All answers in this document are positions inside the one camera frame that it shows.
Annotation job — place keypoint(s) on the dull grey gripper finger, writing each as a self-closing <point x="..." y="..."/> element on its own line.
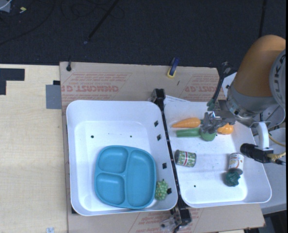
<point x="210" y="117"/>
<point x="207" y="128"/>

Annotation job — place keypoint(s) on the yellow orange toy fruit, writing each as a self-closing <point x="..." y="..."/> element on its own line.
<point x="227" y="129"/>

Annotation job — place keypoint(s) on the white plastic tray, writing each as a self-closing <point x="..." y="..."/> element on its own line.
<point x="110" y="130"/>
<point x="212" y="178"/>

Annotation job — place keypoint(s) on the green grapes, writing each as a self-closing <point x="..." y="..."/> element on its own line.
<point x="161" y="190"/>

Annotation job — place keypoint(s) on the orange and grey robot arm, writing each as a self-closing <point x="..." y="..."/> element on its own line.
<point x="254" y="67"/>

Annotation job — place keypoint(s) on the green broccoli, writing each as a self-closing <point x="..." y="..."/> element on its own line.
<point x="232" y="178"/>

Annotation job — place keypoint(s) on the green pea can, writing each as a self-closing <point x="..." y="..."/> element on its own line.
<point x="185" y="158"/>

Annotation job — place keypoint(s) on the orange carrot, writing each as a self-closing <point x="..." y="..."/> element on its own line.
<point x="187" y="122"/>

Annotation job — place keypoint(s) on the white and orange can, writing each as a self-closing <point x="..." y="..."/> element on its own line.
<point x="236" y="162"/>

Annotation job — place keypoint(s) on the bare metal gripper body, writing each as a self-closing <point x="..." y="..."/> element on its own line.
<point x="227" y="114"/>

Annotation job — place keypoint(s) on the black cylinder on white bracket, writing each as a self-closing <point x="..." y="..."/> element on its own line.
<point x="255" y="152"/>

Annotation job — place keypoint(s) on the brown cardboard board, red print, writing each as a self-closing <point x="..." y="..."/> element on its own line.
<point x="105" y="87"/>

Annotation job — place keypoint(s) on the blue divided plate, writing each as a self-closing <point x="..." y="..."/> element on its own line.
<point x="134" y="178"/>

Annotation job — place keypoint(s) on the thin black rod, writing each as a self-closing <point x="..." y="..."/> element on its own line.
<point x="171" y="152"/>

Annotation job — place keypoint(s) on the white paper sheet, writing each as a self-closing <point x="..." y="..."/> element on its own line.
<point x="176" y="99"/>

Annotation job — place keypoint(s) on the green toy vegetable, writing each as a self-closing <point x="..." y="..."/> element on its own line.
<point x="187" y="133"/>

